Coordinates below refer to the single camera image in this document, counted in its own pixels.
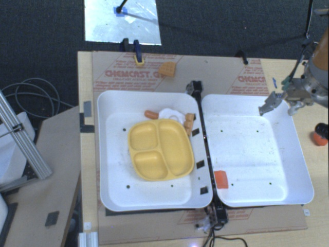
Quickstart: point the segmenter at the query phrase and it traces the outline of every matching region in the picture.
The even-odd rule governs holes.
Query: wire
[[[215,230],[216,231],[219,231],[223,228],[224,226],[220,227],[220,228],[217,228],[215,229],[214,227],[210,230],[210,233],[209,233],[209,236],[208,238],[206,239],[203,247],[206,247],[207,244],[209,243],[209,247],[214,247],[215,246],[215,239],[222,239],[222,240],[228,240],[228,241],[235,241],[235,240],[240,240],[244,243],[244,246],[245,247],[248,247],[248,244],[246,242],[245,239],[243,238],[240,238],[240,237],[237,237],[237,238],[227,238],[227,237],[223,237],[223,236],[216,236],[215,235]]]
[[[55,97],[51,97],[48,92],[46,92],[40,86],[37,86],[37,85],[31,83],[31,81],[40,81],[42,83],[46,83],[52,89],[53,93],[55,94]],[[28,87],[35,88],[35,89],[41,91],[43,94],[38,94],[38,93],[34,93],[34,92],[19,92],[19,89],[22,86],[28,86]],[[8,86],[4,87],[2,89],[2,91],[7,90],[8,88],[11,88],[11,87],[16,87],[15,88],[15,92],[14,93],[11,93],[11,94],[7,94],[7,95],[5,95],[5,97],[6,98],[15,97],[15,101],[16,101],[17,105],[24,112],[26,112],[28,115],[33,116],[33,117],[36,117],[36,118],[47,119],[47,118],[50,118],[52,116],[57,115],[59,113],[59,111],[60,111],[61,104],[65,105],[67,107],[70,107],[70,108],[74,107],[73,105],[71,105],[69,103],[66,103],[66,102],[61,101],[60,100],[59,93],[58,93],[57,89],[55,88],[55,86],[53,84],[51,84],[49,81],[47,81],[45,79],[42,79],[42,78],[30,78],[30,79],[26,79],[26,80],[24,80],[22,82],[19,82],[19,83],[13,83],[11,85],[8,85]],[[43,116],[43,115],[35,114],[35,113],[32,113],[31,111],[28,111],[26,108],[24,108],[22,106],[21,102],[19,101],[19,99],[18,99],[18,96],[19,95],[30,95],[30,96],[47,98],[49,100],[49,103],[50,103],[50,106],[51,106],[50,116]]]

